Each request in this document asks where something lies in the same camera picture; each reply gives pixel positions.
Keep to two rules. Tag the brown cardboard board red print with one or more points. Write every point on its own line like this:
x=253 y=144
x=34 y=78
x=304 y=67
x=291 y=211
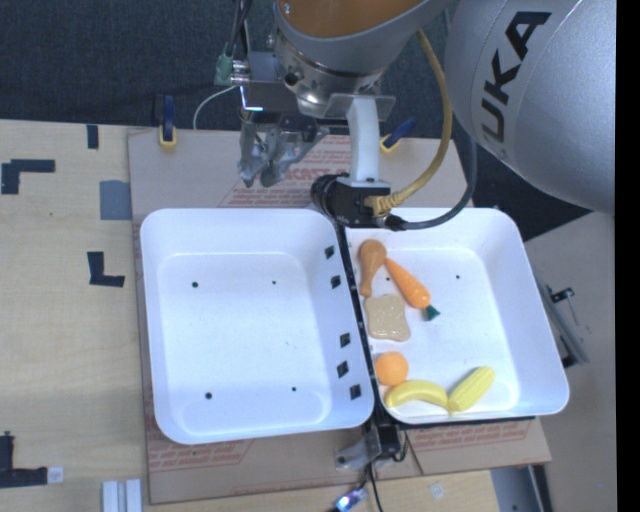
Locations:
x=200 y=165

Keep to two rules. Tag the yellow toy corn cob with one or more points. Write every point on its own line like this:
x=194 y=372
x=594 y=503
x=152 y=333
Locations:
x=471 y=390

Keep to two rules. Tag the beige toy bread slice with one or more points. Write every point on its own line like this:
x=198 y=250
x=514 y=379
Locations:
x=386 y=318

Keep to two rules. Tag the orange toy orange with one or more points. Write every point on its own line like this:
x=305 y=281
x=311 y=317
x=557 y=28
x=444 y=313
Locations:
x=391 y=368

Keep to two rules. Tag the orange toy carrot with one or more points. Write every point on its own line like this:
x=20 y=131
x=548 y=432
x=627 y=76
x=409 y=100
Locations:
x=409 y=287

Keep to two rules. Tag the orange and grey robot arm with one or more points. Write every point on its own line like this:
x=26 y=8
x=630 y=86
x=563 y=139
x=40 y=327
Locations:
x=540 y=100

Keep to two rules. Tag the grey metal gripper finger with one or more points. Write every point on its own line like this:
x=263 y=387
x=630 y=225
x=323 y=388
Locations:
x=280 y=155
x=248 y=160

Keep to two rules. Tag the white plastic tray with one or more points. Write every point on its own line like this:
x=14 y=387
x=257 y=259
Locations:
x=240 y=330
x=480 y=320

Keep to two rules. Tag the brown toy chicken drumstick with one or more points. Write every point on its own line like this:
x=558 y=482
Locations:
x=370 y=255

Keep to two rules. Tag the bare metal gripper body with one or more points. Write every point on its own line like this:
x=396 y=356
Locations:
x=272 y=95

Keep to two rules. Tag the black cylinder on white bracket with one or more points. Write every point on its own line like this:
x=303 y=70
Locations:
x=364 y=145

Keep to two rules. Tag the yellow banana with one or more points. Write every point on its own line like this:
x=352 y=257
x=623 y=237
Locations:
x=417 y=392

